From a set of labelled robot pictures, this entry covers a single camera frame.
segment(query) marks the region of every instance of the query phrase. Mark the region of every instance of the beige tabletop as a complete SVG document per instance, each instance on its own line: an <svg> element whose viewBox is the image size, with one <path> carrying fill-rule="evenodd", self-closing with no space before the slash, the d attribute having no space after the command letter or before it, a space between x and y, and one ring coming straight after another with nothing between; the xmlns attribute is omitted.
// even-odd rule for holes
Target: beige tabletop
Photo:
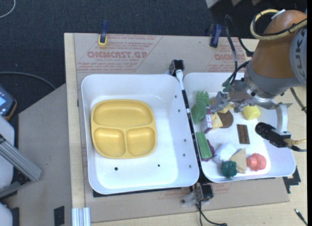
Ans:
<svg viewBox="0 0 312 226"><path fill-rule="evenodd" d="M257 40L245 39L245 45L255 48ZM74 34L64 34L65 65L66 65L66 86L68 103L68 122L69 122L69 144L70 144L70 163L71 163L71 185L72 185L72 204L73 208L86 207L84 196L83 167L81 157L81 139L79 127L79 111L77 107L78 92L76 79L75 62L75 43ZM304 87L296 88L298 95L306 104L307 90ZM300 110L290 91L284 96L275 99L276 102L293 103L289 107L289 131L292 139L300 140L307 137L307 117ZM300 144L300 148L306 149L307 144ZM205 211L205 215L212 222L227 223L229 226L293 226L304 225L296 215L294 209L298 209L303 217L308 220L308 199L307 199L307 153L293 153L301 182L297 186L291 186L289 202L240 207L230 209L218 209ZM138 219L119 220L102 223L92 223L95 226L160 226L160 225L200 225L199 213L181 213L174 215L164 215L156 217L145 217Z"/></svg>

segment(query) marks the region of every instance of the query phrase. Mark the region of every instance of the dark floor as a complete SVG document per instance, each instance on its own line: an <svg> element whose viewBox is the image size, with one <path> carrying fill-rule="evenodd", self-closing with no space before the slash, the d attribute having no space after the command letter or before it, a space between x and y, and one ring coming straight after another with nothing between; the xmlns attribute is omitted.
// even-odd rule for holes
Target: dark floor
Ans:
<svg viewBox="0 0 312 226"><path fill-rule="evenodd" d="M0 0L0 16L12 5ZM252 38L250 22L267 8L305 11L307 0L263 0L255 6L243 0L235 7L220 0L211 9L205 0L16 0L13 12L0 18L0 72L38 75L59 87L65 83L66 32L99 33L107 19L108 33L203 36L211 23L223 23L229 14L241 37ZM53 90L23 75L0 73L0 84L16 98L16 114Z"/></svg>

